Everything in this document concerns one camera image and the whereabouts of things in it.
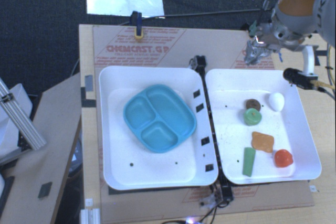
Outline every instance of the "white tray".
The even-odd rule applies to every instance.
[[[278,70],[213,69],[206,75],[209,99],[225,176],[236,184],[309,180],[321,173],[321,163],[312,139],[298,90]],[[268,97],[280,92],[285,97],[281,112],[273,111]],[[257,99],[262,121],[244,123],[245,102]],[[252,132],[272,135],[274,152],[282,148],[293,155],[286,168],[274,165],[273,154],[257,151],[251,177],[242,174],[244,147],[251,147]]]
[[[193,111],[195,132],[166,153],[149,151],[123,119],[125,104],[154,84],[173,89]],[[206,186],[218,176],[218,166],[204,98],[202,80],[191,69],[116,67],[99,76],[103,172],[107,184],[117,190]],[[196,112],[196,107],[204,108]],[[202,145],[202,139],[208,143]]]

